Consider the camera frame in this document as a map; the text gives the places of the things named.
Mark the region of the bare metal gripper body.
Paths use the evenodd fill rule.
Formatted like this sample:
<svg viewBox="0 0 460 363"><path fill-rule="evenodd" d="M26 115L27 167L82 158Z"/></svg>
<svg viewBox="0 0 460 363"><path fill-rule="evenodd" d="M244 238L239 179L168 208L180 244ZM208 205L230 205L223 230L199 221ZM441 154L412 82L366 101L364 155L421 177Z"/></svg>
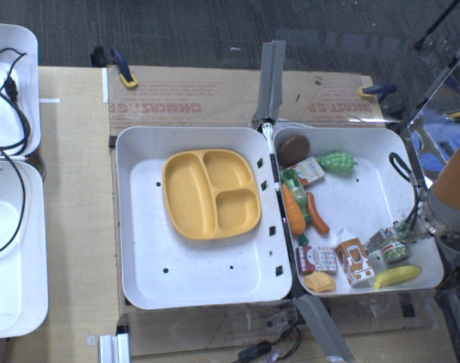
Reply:
<svg viewBox="0 0 460 363"><path fill-rule="evenodd" d="M428 222L416 219L415 222L396 222L393 224L395 237L402 243L414 243L428 237L433 237L437 230Z"/></svg>

